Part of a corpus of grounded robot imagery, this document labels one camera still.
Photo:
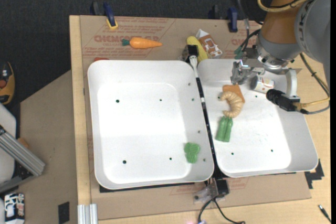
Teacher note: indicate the white plastic tray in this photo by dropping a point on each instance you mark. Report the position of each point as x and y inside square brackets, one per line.
[141, 126]
[260, 136]

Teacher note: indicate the orange bread slice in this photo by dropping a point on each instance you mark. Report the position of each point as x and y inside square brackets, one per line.
[232, 88]

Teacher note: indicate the white can with grey lid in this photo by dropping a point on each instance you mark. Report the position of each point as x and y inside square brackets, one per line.
[263, 84]

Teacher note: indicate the green broccoli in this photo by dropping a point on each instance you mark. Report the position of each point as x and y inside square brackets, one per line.
[191, 152]

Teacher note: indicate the orange carrot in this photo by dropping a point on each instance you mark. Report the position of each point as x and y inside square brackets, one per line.
[143, 43]

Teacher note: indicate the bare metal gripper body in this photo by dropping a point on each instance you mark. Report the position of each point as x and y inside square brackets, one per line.
[256, 65]

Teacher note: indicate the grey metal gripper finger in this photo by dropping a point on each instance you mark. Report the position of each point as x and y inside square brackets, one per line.
[235, 74]
[248, 77]

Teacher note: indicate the yellow corn cob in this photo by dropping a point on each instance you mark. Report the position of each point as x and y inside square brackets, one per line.
[195, 44]

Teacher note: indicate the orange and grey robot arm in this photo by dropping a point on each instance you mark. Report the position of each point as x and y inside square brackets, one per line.
[283, 21]

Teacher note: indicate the black and white carton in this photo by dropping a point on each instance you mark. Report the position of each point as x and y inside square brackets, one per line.
[14, 207]

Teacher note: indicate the white and orange carton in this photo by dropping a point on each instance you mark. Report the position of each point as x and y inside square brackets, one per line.
[210, 46]

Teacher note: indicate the green vegetable bundle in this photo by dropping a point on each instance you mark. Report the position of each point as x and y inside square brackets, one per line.
[224, 129]

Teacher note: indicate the tan croissant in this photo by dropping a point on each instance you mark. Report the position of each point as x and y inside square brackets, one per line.
[235, 105]

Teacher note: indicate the brown cardboard board red print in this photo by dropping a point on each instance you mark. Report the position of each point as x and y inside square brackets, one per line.
[157, 202]

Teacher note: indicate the thin black and white rod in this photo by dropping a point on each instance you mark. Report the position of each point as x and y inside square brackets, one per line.
[202, 97]

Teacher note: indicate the black cylinder on white bracket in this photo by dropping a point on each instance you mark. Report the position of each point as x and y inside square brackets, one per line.
[282, 99]

